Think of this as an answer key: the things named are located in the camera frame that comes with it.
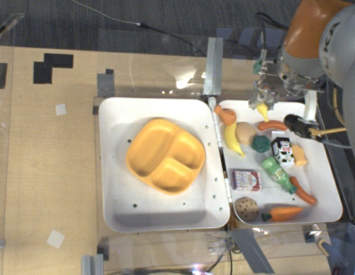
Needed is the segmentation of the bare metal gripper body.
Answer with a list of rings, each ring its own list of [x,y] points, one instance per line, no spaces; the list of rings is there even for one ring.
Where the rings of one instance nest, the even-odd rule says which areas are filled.
[[[325,79],[320,77],[306,77],[294,72],[285,63],[265,62],[257,64],[253,72],[260,79],[258,87],[261,90],[270,89],[277,93],[286,93],[291,96],[304,96],[308,91],[324,92]]]

